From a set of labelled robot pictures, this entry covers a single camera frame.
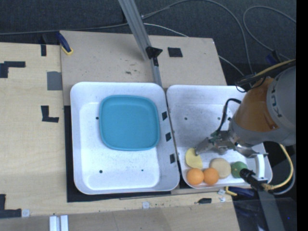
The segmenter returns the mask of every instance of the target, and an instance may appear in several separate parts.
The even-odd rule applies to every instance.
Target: orange ball
[[[219,180],[219,173],[213,167],[209,167],[203,171],[204,182],[208,185],[214,185]]]
[[[198,168],[191,168],[190,170],[188,170],[186,177],[188,183],[190,183],[191,185],[199,185],[204,180],[204,174],[202,170]]]

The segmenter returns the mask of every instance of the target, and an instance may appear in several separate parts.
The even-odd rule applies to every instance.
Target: gray tape
[[[47,90],[62,90],[62,73],[47,72]]]

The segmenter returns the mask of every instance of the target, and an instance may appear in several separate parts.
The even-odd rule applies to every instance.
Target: green ball
[[[240,171],[247,168],[247,165],[241,161],[235,162],[231,165],[231,174],[234,178],[240,178]]]

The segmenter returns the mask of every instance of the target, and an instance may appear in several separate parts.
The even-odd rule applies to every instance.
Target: white tray
[[[190,167],[185,162],[185,153],[190,147],[198,145],[205,137],[210,137],[220,125],[220,118],[225,102],[228,98],[242,100],[244,93],[239,92],[235,86],[193,86],[174,85],[167,90],[167,102],[170,112],[170,119],[179,155],[181,172],[188,185],[186,174]],[[232,117],[238,108],[238,104],[229,102],[228,117]],[[221,130],[228,129],[228,121],[224,123]],[[256,152],[266,153],[263,144],[253,147]],[[242,161],[247,164],[260,177],[265,177],[269,181],[272,178],[272,170],[267,157],[258,156],[256,159],[246,158],[234,150],[228,150],[225,155],[219,155],[214,151],[207,151],[200,154],[203,168],[209,167],[212,159],[222,157],[228,162]],[[200,185],[190,185],[197,189],[213,189],[225,186],[246,186],[243,179],[236,179],[232,175],[218,180],[213,186],[206,183]]]
[[[79,82],[71,89],[74,182],[85,194],[170,191],[180,180],[164,90],[153,83]],[[158,110],[160,140],[145,151],[104,145],[101,101],[111,95],[149,98]]]

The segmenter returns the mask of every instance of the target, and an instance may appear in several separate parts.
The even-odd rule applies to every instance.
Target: blue plate
[[[159,119],[150,99],[108,96],[100,106],[100,132],[106,146],[115,150],[149,150],[159,142]]]

